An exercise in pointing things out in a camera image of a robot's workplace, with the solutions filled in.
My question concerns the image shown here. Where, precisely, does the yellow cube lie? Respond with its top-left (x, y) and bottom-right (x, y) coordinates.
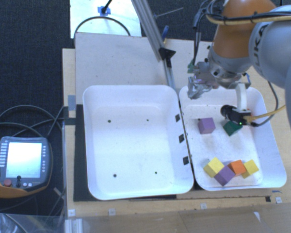
top-left (241, 159), bottom-right (260, 179)
top-left (203, 157), bottom-right (225, 179)

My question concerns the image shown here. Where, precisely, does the white plastic tray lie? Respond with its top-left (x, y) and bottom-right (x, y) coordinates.
top-left (82, 84), bottom-right (195, 201)
top-left (178, 85), bottom-right (288, 192)

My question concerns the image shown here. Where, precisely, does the pale flat board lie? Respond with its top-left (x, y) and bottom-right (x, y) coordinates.
top-left (74, 32), bottom-right (274, 200)

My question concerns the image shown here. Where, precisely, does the black cylinder on white bracket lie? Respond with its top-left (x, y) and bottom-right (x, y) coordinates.
top-left (220, 81), bottom-right (253, 127)

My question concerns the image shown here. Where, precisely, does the orange cube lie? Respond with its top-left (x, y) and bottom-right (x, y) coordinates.
top-left (227, 159), bottom-right (247, 176)

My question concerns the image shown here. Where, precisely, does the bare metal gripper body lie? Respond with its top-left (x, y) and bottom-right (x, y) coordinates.
top-left (192, 61), bottom-right (243, 90)

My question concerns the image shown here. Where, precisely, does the purple cube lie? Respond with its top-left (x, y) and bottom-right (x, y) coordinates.
top-left (213, 165), bottom-right (237, 187)
top-left (197, 117), bottom-right (216, 135)

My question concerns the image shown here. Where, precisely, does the green cube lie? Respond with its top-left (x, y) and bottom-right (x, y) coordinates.
top-left (222, 120), bottom-right (243, 137)

